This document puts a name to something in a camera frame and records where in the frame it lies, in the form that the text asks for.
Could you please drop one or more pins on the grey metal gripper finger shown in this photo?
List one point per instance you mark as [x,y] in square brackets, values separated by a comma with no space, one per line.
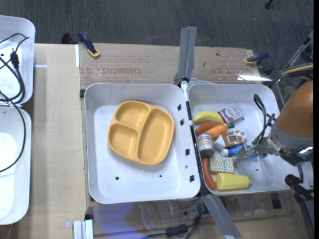
[242,155]
[249,149]

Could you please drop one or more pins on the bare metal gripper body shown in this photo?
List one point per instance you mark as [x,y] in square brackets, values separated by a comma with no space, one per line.
[268,147]

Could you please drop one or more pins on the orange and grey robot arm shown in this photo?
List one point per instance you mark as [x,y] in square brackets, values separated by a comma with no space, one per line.
[296,108]

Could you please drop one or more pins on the blue bottle white cap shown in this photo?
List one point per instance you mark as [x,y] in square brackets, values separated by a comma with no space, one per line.
[233,151]

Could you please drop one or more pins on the brown and white carton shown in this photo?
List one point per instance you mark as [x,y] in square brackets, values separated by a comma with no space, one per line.
[233,138]

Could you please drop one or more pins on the yellow patterned packet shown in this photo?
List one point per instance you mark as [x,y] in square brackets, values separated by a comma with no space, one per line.
[221,164]

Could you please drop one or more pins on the yellow bottle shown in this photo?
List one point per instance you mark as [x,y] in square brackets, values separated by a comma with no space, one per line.
[231,182]

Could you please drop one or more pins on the white plastic tray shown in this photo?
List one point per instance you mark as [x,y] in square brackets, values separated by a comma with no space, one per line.
[12,183]
[17,78]
[142,180]
[261,178]

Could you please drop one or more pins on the orange carrot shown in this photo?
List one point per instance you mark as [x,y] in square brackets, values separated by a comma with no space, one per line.
[219,130]

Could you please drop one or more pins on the orange sausage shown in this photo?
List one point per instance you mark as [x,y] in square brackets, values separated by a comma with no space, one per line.
[208,173]
[204,127]

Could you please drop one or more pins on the small can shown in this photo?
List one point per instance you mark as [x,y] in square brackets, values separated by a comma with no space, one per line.
[205,143]

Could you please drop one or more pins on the red and white carton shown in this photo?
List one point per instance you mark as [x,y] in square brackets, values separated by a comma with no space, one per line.
[231,113]

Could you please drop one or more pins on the yellow banana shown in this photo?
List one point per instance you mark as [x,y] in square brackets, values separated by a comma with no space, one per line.
[208,117]

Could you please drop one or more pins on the yellow divided plate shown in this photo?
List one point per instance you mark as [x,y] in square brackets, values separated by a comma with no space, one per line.
[152,133]

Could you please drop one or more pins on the brown cardboard board red print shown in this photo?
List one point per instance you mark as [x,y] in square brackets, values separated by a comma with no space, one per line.
[149,66]

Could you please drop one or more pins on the black cylinder on white bracket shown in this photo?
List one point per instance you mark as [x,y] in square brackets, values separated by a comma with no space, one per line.
[294,182]

